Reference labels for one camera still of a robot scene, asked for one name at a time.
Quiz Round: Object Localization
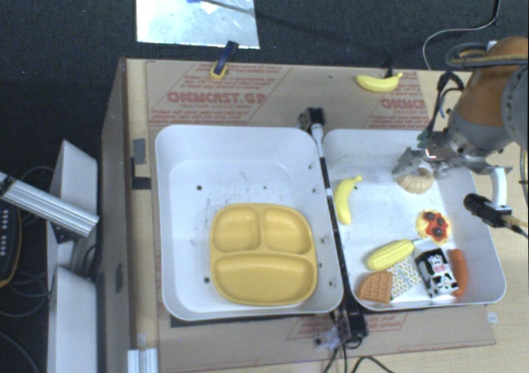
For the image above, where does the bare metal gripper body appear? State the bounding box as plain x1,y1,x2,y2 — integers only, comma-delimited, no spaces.
415,131,498,175

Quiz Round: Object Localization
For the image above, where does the beige croissant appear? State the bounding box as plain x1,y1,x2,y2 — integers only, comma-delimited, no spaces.
397,168,436,195

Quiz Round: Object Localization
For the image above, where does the white plastic tray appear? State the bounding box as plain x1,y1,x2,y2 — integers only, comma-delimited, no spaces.
322,127,508,313
154,123,346,322

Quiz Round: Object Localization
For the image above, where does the yellow pizza slice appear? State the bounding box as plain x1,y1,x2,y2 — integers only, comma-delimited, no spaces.
414,208,453,246

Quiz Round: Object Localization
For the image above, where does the yellow banana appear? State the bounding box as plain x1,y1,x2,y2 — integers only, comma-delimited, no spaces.
333,174,364,226
355,71,404,94

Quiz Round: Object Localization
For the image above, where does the thin black and white rod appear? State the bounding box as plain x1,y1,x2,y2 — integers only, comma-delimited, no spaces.
312,122,361,321

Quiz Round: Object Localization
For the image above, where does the yellow corn cob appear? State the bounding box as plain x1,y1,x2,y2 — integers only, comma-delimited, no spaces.
366,237,431,273

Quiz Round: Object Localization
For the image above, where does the orange sausage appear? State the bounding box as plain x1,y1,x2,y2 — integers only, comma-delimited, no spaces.
447,247,469,299

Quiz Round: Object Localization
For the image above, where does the black and white cow carton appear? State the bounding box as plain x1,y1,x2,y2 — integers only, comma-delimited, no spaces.
413,247,460,300

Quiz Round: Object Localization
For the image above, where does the white patterned packet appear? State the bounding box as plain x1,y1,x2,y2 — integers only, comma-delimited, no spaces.
387,257,431,306

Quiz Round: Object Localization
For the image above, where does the brown waffle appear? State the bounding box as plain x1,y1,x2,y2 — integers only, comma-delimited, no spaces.
356,270,394,305

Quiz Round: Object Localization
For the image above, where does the brown cardboard board red print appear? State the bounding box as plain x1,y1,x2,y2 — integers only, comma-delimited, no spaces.
144,59,497,358

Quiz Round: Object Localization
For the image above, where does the yellow divided plate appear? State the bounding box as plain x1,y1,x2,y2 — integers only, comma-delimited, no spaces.
209,202,319,308

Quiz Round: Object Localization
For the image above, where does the black cylinder on white bracket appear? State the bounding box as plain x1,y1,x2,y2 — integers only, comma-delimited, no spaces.
462,165,514,228

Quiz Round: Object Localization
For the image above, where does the black block with thin wires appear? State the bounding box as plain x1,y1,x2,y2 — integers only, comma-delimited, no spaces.
336,308,369,344
298,106,328,131

